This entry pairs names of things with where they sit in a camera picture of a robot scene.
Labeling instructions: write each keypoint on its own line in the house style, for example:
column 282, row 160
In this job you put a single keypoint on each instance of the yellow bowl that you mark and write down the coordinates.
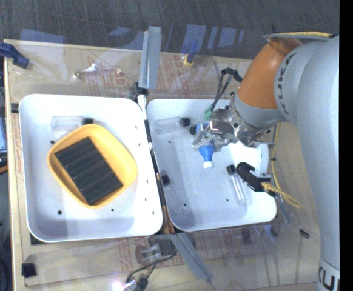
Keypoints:
column 116, row 153

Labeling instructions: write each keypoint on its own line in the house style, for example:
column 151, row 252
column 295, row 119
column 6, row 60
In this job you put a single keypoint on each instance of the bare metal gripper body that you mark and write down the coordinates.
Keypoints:
column 225, row 124

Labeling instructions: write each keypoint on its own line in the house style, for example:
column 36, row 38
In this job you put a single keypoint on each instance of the black cylinder on white bracket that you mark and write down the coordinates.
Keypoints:
column 250, row 174

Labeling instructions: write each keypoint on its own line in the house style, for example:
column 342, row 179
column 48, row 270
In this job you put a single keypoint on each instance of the brown cardboard board red print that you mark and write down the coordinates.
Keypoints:
column 58, row 71

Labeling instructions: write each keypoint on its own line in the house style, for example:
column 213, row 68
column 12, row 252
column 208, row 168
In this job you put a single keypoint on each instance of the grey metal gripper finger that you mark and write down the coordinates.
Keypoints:
column 200, row 139
column 221, row 142

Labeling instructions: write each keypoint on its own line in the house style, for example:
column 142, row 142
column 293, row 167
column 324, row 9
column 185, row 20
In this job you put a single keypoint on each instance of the blue bottle white cap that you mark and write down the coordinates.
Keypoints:
column 207, row 155

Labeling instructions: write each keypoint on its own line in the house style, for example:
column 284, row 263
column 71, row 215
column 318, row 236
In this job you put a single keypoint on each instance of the black ribbed rectangular tray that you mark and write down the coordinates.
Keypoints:
column 88, row 170

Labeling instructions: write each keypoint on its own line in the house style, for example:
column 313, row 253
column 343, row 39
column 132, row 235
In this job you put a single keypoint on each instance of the white plastic tray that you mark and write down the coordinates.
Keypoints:
column 207, row 199
column 73, row 223

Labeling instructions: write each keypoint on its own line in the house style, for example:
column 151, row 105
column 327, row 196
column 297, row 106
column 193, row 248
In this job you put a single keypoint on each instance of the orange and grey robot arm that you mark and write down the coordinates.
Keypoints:
column 310, row 108

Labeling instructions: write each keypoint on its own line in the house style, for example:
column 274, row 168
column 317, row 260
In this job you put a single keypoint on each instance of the clear plastic bottle black cap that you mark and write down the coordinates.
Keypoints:
column 67, row 123
column 238, row 186
column 169, row 125
column 174, row 194

